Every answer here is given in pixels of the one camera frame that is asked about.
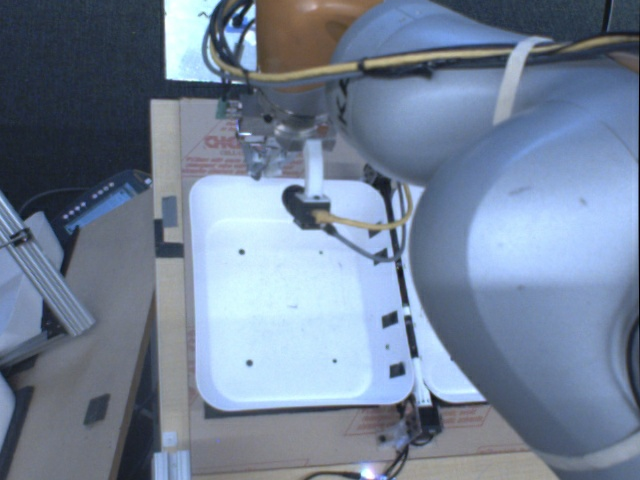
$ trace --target black control panel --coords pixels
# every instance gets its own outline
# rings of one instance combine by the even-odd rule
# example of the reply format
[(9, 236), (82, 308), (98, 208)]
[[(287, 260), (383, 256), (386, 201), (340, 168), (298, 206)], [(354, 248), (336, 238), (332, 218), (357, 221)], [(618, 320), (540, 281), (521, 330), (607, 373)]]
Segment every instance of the black control panel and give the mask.
[(64, 245), (76, 228), (82, 228), (111, 210), (133, 199), (151, 187), (149, 175), (123, 171), (92, 187), (67, 206), (51, 223), (60, 243)]

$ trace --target white tray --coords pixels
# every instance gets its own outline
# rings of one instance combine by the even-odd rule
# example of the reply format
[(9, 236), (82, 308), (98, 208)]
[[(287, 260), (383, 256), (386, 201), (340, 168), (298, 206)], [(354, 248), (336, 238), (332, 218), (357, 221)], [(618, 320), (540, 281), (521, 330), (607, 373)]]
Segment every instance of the white tray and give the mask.
[[(229, 411), (399, 402), (414, 377), (394, 266), (299, 229), (281, 203), (299, 183), (210, 176), (191, 190), (198, 389)], [(325, 193), (337, 214), (385, 221), (364, 183)], [(388, 233), (341, 231), (391, 253)]]

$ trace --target cardboard box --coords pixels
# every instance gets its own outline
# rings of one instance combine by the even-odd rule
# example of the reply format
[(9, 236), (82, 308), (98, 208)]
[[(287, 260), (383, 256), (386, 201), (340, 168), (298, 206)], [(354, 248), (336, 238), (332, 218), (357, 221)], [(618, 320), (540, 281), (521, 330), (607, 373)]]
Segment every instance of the cardboard box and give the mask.
[[(235, 122), (216, 119), (215, 100), (182, 100), (183, 222), (189, 358), (191, 464), (194, 474), (324, 466), (392, 460), (396, 451), (378, 436), (400, 420), (395, 406), (223, 413), (205, 406), (195, 381), (195, 327), (188, 194), (210, 174), (246, 175)], [(343, 141), (326, 155), (327, 177), (358, 179), (364, 161)], [(302, 158), (283, 172), (303, 176)], [(527, 450), (518, 435), (486, 404), (441, 409), (444, 431), (412, 457), (446, 457)]]

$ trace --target connector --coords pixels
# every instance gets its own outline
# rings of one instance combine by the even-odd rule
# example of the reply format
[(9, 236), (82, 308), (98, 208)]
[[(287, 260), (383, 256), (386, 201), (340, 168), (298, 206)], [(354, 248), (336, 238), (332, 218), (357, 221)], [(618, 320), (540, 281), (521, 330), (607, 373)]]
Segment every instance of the connector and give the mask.
[(293, 215), (294, 222), (302, 229), (321, 229), (316, 222), (313, 212), (316, 210), (331, 209), (331, 202), (327, 199), (304, 199), (304, 188), (300, 185), (291, 185), (282, 192), (282, 203), (287, 211)]
[(429, 439), (442, 432), (442, 421), (437, 406), (418, 407), (418, 416), (422, 428), (422, 435), (419, 437)]

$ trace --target wooden table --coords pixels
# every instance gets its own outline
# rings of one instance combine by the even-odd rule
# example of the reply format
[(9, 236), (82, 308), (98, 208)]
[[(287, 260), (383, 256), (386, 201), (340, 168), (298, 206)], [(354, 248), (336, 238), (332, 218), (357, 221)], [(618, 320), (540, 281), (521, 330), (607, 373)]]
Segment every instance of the wooden table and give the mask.
[[(167, 202), (182, 207), (180, 110), (177, 101), (153, 101), (151, 133), (154, 179), (154, 218), (163, 221)], [(156, 259), (158, 363), (160, 376), (160, 429), (165, 466), (169, 458), (188, 462), (190, 449), (189, 393), (187, 387), (187, 332), (184, 259), (174, 252), (184, 243), (181, 212), (163, 228), (167, 254)], [(197, 480), (301, 480), (318, 470), (357, 471), (358, 465), (332, 468), (288, 468), (270, 471), (193, 476)], [(409, 460), (400, 480), (437, 479), (553, 479), (555, 476), (531, 453), (505, 453), (443, 459)]]
[[(97, 323), (9, 379), (34, 387), (9, 480), (117, 477), (149, 344), (153, 257), (151, 191), (81, 230), (67, 282)], [(105, 395), (104, 419), (85, 425), (90, 401)]]

